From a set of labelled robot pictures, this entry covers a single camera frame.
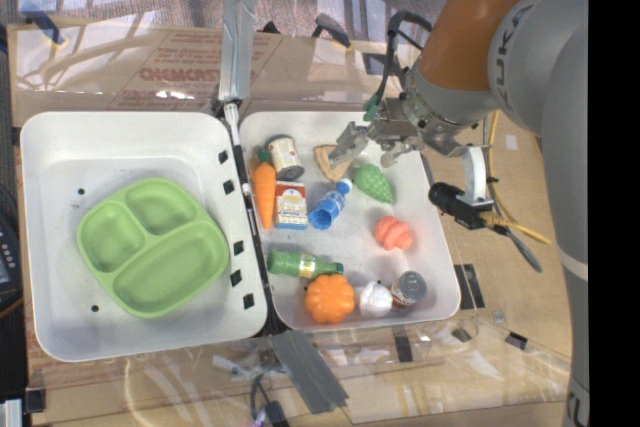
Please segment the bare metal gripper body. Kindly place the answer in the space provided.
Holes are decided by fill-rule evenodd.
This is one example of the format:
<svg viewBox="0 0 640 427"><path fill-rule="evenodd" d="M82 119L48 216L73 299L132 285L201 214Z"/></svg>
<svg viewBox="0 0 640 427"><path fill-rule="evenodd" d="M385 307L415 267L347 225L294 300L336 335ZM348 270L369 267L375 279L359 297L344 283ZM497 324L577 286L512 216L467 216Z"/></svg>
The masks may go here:
<svg viewBox="0 0 640 427"><path fill-rule="evenodd" d="M421 150L429 147L449 156L460 143L457 135L464 123L447 119L417 96L384 98L367 108L367 135L386 151Z"/></svg>

